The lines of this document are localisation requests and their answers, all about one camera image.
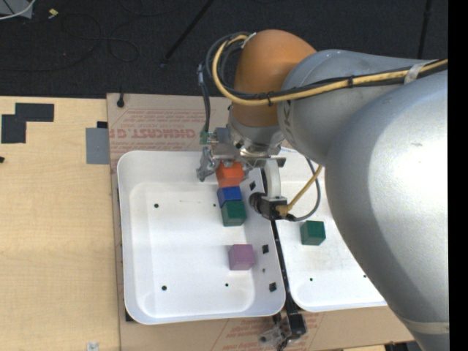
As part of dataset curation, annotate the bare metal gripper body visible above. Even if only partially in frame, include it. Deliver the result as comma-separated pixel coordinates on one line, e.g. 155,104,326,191
209,127,287,169

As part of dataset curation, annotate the orange cube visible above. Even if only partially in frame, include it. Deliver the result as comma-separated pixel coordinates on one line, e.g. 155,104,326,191
215,161,246,189

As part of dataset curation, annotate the blue cube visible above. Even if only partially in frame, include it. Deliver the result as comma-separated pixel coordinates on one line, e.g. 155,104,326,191
216,186,244,208

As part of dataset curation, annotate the green cube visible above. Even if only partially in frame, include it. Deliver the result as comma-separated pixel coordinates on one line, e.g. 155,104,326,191
220,200,249,227
299,219,327,247

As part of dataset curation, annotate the brown cardboard board red print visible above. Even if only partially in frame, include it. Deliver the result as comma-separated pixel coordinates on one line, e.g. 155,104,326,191
105,92,416,351

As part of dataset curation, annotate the white plastic tray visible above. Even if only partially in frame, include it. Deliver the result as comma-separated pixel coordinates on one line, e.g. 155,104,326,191
116,149,287,326
260,148,389,313

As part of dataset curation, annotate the purple cube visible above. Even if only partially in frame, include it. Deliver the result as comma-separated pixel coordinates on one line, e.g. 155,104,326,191
227,244,257,271

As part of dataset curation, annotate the black cylinder on white bracket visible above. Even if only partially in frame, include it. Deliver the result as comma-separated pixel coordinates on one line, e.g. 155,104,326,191
249,159,290,222

